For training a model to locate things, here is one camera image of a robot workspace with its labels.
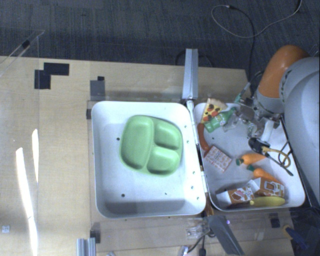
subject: green divided tray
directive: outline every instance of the green divided tray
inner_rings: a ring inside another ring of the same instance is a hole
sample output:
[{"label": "green divided tray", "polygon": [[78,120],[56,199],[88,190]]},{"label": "green divided tray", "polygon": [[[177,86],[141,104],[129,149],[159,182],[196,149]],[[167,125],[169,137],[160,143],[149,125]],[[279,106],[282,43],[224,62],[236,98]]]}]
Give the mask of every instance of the green divided tray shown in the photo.
[{"label": "green divided tray", "polygon": [[182,148],[182,134],[174,124],[134,115],[122,133],[120,159],[132,170],[167,176],[179,167]]}]

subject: yellow banana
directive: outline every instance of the yellow banana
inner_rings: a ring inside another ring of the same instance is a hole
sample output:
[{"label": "yellow banana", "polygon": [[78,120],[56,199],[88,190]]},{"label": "yellow banana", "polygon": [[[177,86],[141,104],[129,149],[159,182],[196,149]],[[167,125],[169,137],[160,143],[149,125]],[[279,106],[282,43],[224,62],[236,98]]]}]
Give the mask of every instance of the yellow banana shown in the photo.
[{"label": "yellow banana", "polygon": [[250,205],[255,207],[282,206],[286,200],[280,196],[262,196],[250,200]]}]

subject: cracker box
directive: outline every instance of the cracker box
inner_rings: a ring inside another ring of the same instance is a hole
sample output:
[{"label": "cracker box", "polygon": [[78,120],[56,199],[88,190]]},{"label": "cracker box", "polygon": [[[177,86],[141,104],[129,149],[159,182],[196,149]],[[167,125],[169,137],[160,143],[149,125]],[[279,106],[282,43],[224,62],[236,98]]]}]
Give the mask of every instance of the cracker box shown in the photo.
[{"label": "cracker box", "polygon": [[248,202],[255,199],[254,193],[250,187],[241,187],[237,189],[227,190],[216,195],[222,208]]},{"label": "cracker box", "polygon": [[272,180],[260,177],[250,180],[247,187],[251,188],[252,192],[257,196],[285,196],[285,187]]},{"label": "cracker box", "polygon": [[230,165],[232,159],[223,153],[216,146],[212,146],[210,150],[204,155],[204,160],[214,167],[224,172]]}]

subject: toy carrot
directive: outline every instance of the toy carrot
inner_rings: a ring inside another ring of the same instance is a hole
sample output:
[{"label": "toy carrot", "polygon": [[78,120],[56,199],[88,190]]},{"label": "toy carrot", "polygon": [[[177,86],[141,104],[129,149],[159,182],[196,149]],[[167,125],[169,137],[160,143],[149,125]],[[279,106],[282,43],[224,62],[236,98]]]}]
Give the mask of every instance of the toy carrot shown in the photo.
[{"label": "toy carrot", "polygon": [[241,158],[237,158],[235,160],[235,163],[237,166],[241,165],[242,163],[245,165],[251,165],[251,164],[254,164],[255,162],[258,162],[264,158],[266,158],[266,157],[263,154],[248,153],[248,154],[244,154]]},{"label": "toy carrot", "polygon": [[252,171],[253,172],[253,176],[255,178],[266,178],[267,180],[282,184],[279,180],[277,180],[269,172],[266,172],[262,168],[254,168],[251,164],[249,164],[246,169],[249,170],[249,171]]}]

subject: glass panel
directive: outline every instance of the glass panel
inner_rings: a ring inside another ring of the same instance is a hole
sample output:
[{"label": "glass panel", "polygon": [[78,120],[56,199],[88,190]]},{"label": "glass panel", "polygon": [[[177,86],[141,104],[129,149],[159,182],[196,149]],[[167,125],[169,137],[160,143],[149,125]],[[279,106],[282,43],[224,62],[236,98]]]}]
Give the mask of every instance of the glass panel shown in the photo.
[{"label": "glass panel", "polygon": [[[42,33],[0,28],[8,41],[0,63],[1,255],[37,255],[39,90],[34,74]],[[17,44],[9,45],[13,39]],[[28,64],[27,53],[33,56]]]}]

